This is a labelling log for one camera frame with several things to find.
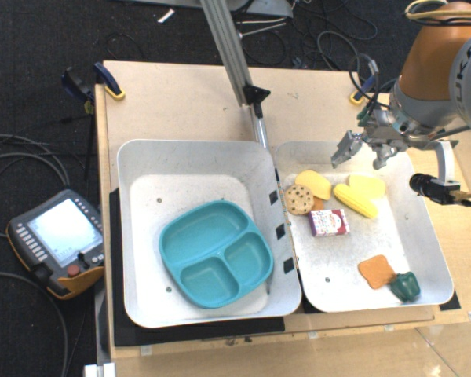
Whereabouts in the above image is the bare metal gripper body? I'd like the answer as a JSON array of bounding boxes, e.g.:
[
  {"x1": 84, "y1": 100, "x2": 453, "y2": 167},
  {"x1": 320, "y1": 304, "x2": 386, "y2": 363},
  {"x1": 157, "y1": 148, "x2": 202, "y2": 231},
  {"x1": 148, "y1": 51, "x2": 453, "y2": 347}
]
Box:
[{"x1": 362, "y1": 109, "x2": 437, "y2": 152}]

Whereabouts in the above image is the yellow cheese wedge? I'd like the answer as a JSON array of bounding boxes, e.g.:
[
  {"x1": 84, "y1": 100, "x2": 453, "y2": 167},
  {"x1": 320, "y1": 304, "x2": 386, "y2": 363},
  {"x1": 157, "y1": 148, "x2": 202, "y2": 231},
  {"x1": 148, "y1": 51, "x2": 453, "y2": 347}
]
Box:
[{"x1": 345, "y1": 174, "x2": 387, "y2": 200}]

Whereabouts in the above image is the yellow oval slice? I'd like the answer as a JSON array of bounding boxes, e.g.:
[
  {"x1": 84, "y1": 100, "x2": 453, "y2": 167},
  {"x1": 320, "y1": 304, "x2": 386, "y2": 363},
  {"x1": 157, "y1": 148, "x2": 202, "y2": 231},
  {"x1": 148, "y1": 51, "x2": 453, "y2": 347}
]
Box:
[{"x1": 294, "y1": 170, "x2": 333, "y2": 201}]

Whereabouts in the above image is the yellow corn cob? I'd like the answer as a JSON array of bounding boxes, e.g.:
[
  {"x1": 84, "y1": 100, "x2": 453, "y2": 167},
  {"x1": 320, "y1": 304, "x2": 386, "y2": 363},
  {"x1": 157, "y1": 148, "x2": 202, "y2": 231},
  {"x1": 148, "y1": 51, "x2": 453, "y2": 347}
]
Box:
[{"x1": 333, "y1": 182, "x2": 379, "y2": 219}]

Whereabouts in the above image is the brown chocolate chip biscuit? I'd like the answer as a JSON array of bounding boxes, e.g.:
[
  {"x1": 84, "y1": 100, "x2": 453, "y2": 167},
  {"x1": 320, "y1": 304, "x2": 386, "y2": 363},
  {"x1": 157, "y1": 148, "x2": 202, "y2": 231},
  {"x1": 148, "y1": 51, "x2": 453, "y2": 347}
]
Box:
[{"x1": 284, "y1": 184, "x2": 315, "y2": 216}]

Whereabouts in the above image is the white and pink carton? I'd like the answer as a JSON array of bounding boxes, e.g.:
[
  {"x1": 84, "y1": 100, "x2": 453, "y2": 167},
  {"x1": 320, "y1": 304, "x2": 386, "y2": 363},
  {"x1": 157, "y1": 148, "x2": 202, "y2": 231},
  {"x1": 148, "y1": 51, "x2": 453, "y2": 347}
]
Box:
[{"x1": 307, "y1": 209, "x2": 351, "y2": 238}]

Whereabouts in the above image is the white plastic tray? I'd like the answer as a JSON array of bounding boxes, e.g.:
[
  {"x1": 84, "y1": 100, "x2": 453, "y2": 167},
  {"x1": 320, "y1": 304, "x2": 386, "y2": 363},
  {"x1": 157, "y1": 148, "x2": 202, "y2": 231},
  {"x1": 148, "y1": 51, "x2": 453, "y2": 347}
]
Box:
[
  {"x1": 116, "y1": 138, "x2": 303, "y2": 329},
  {"x1": 273, "y1": 140, "x2": 455, "y2": 314}
]

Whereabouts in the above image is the orange bread slice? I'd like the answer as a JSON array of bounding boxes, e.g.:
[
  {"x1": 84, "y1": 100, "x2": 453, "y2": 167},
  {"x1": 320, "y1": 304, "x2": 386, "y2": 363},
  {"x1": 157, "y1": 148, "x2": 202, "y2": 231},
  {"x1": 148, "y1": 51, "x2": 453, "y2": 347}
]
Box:
[{"x1": 357, "y1": 254, "x2": 397, "y2": 290}]

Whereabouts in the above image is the green bell pepper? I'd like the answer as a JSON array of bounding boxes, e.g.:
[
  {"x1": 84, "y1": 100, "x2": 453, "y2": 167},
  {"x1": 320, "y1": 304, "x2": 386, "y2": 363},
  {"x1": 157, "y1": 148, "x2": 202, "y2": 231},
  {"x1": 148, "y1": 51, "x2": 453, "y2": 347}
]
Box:
[{"x1": 389, "y1": 271, "x2": 422, "y2": 302}]

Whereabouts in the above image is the teal divided plate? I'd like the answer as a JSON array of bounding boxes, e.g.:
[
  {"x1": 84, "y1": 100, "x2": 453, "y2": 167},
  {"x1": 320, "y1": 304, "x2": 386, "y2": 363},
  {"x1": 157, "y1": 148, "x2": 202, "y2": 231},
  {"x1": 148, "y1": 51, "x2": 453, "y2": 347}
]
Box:
[{"x1": 158, "y1": 199, "x2": 275, "y2": 309}]

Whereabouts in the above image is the pale wood board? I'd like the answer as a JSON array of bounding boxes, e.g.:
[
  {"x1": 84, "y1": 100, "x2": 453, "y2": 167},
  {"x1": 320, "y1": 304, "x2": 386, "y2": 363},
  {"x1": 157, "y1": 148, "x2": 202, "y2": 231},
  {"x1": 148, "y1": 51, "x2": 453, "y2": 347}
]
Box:
[{"x1": 103, "y1": 60, "x2": 436, "y2": 360}]

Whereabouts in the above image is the black cylinder on white bracket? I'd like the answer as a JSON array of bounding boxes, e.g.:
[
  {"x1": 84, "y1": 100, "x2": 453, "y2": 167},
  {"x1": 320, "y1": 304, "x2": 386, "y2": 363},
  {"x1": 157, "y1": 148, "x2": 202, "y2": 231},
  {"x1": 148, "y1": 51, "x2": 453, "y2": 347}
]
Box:
[{"x1": 409, "y1": 139, "x2": 462, "y2": 207}]

